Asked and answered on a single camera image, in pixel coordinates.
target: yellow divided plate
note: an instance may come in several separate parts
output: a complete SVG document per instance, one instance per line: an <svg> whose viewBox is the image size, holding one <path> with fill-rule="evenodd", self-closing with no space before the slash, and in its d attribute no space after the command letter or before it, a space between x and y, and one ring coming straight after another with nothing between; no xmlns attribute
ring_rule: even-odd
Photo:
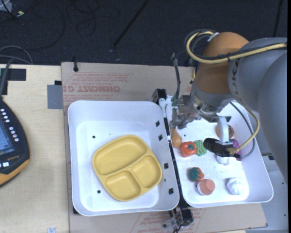
<svg viewBox="0 0 291 233"><path fill-rule="evenodd" d="M93 155L93 168L109 194L119 201L133 200L155 187L162 168L143 139L135 135L117 138Z"/></svg>

